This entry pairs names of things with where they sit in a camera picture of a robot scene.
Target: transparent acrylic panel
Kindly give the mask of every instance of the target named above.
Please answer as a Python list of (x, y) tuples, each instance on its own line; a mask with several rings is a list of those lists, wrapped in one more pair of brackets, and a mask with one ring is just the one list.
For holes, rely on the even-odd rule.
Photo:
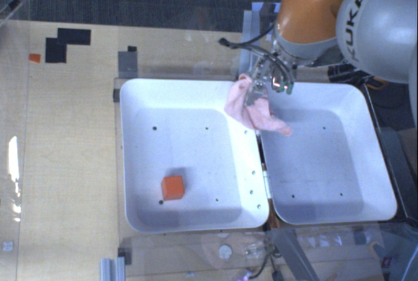
[(29, 0), (1, 0), (0, 270), (16, 279), (29, 81)]

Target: white tray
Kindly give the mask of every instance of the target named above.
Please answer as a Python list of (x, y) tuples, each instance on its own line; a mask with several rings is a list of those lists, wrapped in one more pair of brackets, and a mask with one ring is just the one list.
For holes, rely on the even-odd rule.
[(287, 223), (391, 219), (397, 210), (363, 94), (345, 84), (298, 83), (269, 94), (290, 137), (262, 132), (274, 206)]
[[(258, 227), (268, 201), (254, 131), (224, 111), (232, 82), (134, 79), (120, 94), (126, 217), (166, 233)], [(164, 176), (185, 195), (162, 200)]]

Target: orange block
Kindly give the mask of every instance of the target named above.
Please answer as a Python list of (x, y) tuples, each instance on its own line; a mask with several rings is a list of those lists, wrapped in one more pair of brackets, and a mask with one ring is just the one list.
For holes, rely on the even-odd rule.
[(40, 63), (40, 54), (29, 54), (29, 60), (34, 63)]
[(184, 184), (181, 175), (166, 176), (161, 183), (163, 200), (179, 200), (184, 195)]

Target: pink cloth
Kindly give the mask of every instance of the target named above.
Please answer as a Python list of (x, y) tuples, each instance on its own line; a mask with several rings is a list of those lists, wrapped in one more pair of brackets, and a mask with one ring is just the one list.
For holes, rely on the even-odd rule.
[(252, 79), (248, 75), (240, 75), (229, 90), (225, 112), (250, 129), (275, 131), (290, 136), (292, 128), (270, 113), (267, 95), (255, 100), (252, 106), (244, 105), (251, 83)]

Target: wooden surface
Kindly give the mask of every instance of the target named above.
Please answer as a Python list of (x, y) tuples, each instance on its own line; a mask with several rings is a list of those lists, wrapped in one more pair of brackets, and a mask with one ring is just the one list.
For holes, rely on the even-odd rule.
[[(45, 64), (45, 38), (56, 37), (58, 27), (91, 29), (91, 45), (68, 45), (66, 64)], [(228, 73), (237, 53), (214, 45), (222, 36), (240, 38), (204, 31), (31, 24), (30, 51), (42, 57), (40, 64), (30, 65), (19, 281), (98, 281), (100, 259), (117, 255), (123, 213), (118, 206), (112, 98), (118, 50), (138, 46), (147, 71), (169, 66), (170, 73), (180, 66), (185, 73)], [(177, 253), (182, 254), (181, 247)], [(332, 276), (330, 268), (344, 273), (363, 269), (370, 275), (379, 271), (371, 256), (316, 266), (326, 277)], [(240, 269), (190, 272), (128, 280), (230, 280)], [(258, 280), (271, 280), (271, 272), (268, 266)], [(286, 268), (283, 273), (292, 280)]]

